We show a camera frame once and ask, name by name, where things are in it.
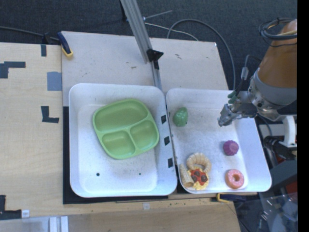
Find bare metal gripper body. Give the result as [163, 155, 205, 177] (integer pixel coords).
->
[229, 86, 288, 122]

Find white plastic tray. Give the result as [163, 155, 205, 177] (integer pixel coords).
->
[69, 83, 178, 198]
[166, 88, 273, 195]

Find purple grapes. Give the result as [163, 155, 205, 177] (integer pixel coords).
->
[222, 140, 239, 157]

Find green toy pepper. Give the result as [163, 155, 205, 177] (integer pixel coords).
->
[172, 107, 189, 127]

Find pink doughnut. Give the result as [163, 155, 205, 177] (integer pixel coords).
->
[225, 169, 245, 189]

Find yellow pizza slice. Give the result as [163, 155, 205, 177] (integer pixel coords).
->
[179, 163, 210, 191]

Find green divided plate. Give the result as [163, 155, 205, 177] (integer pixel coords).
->
[92, 98, 160, 160]

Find pale flat board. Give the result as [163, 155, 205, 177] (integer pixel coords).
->
[61, 30, 258, 204]

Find beige bread ring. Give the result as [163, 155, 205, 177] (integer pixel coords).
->
[186, 152, 212, 174]

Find black cylinder on white bracket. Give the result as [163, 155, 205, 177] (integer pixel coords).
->
[263, 115, 297, 160]

